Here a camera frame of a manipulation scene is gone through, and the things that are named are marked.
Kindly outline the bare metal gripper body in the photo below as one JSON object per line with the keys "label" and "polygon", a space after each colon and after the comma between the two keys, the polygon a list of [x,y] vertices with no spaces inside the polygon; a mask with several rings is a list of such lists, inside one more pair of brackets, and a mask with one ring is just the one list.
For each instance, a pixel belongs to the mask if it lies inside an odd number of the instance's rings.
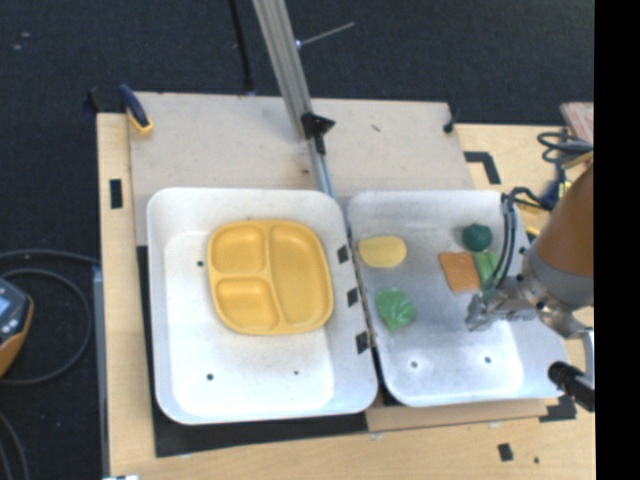
{"label": "bare metal gripper body", "polygon": [[491,302],[491,315],[506,320],[537,319],[565,339],[578,339],[589,327],[574,313],[589,305],[589,278],[533,274],[508,277]]}

